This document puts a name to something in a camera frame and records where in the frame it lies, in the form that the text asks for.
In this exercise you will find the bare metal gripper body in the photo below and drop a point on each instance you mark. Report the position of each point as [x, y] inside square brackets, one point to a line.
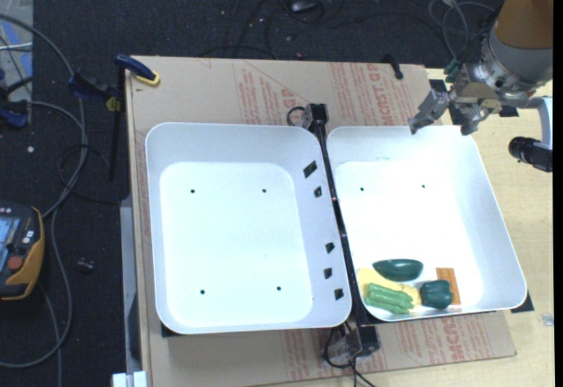
[477, 91]

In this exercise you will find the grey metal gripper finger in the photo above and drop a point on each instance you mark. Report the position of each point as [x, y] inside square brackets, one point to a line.
[472, 119]
[429, 109]

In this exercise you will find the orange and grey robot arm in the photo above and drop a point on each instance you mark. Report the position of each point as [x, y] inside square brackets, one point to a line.
[525, 2]

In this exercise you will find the white plastic tray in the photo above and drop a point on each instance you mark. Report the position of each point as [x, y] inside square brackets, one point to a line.
[233, 235]
[418, 218]

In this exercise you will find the thin black rod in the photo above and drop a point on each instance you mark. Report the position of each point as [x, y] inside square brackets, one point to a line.
[336, 205]

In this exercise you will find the orange biscuit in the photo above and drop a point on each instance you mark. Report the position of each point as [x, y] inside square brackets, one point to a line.
[448, 274]

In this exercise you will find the black computer mouse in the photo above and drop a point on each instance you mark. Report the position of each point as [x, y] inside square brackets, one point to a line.
[303, 4]

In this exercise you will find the dark green bowl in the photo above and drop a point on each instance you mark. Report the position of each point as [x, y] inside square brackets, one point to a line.
[398, 270]

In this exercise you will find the yellow toy food piece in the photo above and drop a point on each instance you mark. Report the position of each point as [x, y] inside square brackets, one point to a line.
[367, 276]

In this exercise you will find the green toy bell pepper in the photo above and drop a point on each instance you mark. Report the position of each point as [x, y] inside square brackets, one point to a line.
[436, 295]

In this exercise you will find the green toy asparagus bundle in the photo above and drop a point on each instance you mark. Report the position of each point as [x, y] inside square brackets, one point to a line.
[387, 298]

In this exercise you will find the brown cardboard board, red print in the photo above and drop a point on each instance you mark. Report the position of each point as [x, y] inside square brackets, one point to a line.
[211, 90]

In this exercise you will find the black cylinder on white bracket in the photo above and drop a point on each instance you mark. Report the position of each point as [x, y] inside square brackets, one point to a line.
[534, 154]

